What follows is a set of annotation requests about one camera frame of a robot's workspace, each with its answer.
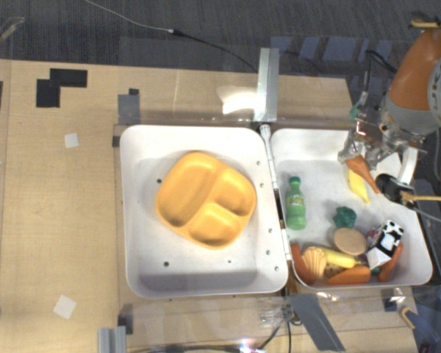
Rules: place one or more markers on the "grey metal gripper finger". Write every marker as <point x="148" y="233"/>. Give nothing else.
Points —
<point x="347" y="151"/>
<point x="373" y="159"/>

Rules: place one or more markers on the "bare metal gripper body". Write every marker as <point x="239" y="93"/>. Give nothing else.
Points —
<point x="387" y="136"/>

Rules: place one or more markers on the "orange carrot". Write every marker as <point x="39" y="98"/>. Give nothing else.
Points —
<point x="364" y="171"/>
<point x="349" y="276"/>

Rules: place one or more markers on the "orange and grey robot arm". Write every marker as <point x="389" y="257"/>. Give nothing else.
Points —
<point x="411" y="75"/>

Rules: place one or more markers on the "yellow banana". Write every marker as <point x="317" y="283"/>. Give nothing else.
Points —
<point x="358" y="189"/>

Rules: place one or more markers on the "white plastic tray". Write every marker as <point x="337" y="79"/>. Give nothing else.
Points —
<point x="147" y="263"/>
<point x="323" y="182"/>

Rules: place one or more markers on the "green broccoli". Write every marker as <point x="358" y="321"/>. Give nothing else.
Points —
<point x="344" y="217"/>

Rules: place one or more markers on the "red packet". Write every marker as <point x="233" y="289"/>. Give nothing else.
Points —
<point x="373" y="234"/>

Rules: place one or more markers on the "green bottle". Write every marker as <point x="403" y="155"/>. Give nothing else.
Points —
<point x="295" y="208"/>

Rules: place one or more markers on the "black and white carton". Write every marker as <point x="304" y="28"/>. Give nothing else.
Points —
<point x="387" y="241"/>

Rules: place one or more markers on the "round tan biscuit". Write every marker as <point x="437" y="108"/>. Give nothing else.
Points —
<point x="350" y="241"/>

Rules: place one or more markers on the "red-orange sausage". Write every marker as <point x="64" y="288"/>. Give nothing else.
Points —
<point x="298" y="261"/>
<point x="389" y="267"/>

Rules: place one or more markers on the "tan shell-shaped bread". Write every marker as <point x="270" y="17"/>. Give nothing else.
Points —
<point x="314" y="261"/>

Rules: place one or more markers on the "brown biscuit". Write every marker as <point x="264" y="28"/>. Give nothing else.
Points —
<point x="332" y="270"/>

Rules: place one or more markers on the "yellow divided plate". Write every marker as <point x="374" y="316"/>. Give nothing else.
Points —
<point x="194" y="189"/>

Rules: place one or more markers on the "pale wood board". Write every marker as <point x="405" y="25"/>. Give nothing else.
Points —
<point x="77" y="197"/>

